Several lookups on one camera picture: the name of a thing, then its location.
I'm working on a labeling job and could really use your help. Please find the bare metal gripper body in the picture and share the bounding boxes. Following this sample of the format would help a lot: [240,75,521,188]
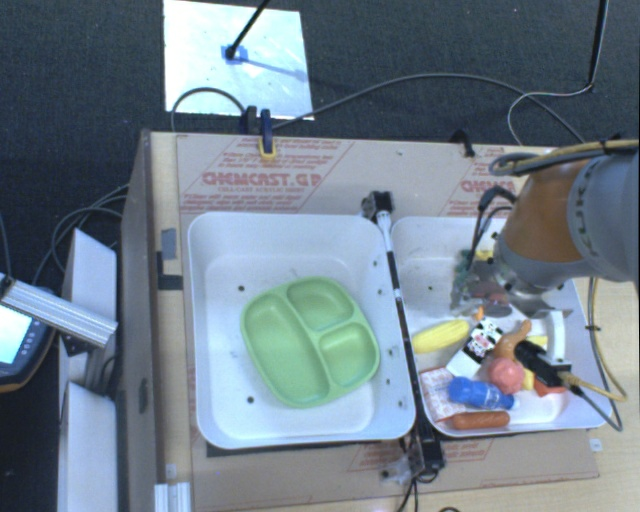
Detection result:
[467,259,572,318]

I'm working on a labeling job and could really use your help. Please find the yellow corn cob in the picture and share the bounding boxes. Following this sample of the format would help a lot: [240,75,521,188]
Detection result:
[411,319,472,356]

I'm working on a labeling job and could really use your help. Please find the cow print milk carton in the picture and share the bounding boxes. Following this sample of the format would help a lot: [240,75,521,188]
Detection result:
[446,319,504,379]

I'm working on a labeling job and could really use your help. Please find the tan chicken drumstick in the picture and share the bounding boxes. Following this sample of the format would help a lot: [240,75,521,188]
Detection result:
[491,319,533,362]

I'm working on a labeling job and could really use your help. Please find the white plastic tray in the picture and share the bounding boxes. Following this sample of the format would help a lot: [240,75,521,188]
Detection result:
[389,215,614,439]
[187,211,418,450]

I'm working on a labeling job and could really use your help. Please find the thin black and white rod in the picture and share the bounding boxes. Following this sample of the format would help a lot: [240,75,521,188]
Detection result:
[377,211,432,442]

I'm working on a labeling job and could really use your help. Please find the pink ice cream scoop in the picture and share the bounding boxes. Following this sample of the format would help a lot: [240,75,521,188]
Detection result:
[487,356,527,397]

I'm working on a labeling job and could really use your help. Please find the blue bottle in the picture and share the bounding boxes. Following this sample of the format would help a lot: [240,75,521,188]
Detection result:
[446,376,517,412]

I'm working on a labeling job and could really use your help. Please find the red block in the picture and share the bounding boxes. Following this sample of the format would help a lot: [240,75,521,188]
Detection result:
[533,377,567,399]

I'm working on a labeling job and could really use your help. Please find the red and white packet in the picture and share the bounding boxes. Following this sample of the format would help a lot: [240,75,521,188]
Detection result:
[419,366,472,422]

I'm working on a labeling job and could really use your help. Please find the orange sausage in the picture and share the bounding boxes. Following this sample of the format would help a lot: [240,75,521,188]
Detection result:
[451,410,512,432]

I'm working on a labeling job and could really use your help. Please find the green divided plate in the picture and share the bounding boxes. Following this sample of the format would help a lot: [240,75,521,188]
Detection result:
[239,276,382,409]

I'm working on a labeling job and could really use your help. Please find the brown cardboard board red print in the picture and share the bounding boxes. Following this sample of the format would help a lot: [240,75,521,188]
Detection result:
[174,133,601,501]

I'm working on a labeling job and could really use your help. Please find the black cylinder on white bracket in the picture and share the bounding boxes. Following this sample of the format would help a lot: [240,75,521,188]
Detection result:
[513,309,574,389]

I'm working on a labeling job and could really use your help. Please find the black block with thin wires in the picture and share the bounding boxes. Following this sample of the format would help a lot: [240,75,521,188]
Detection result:
[361,190,397,219]
[407,433,446,474]

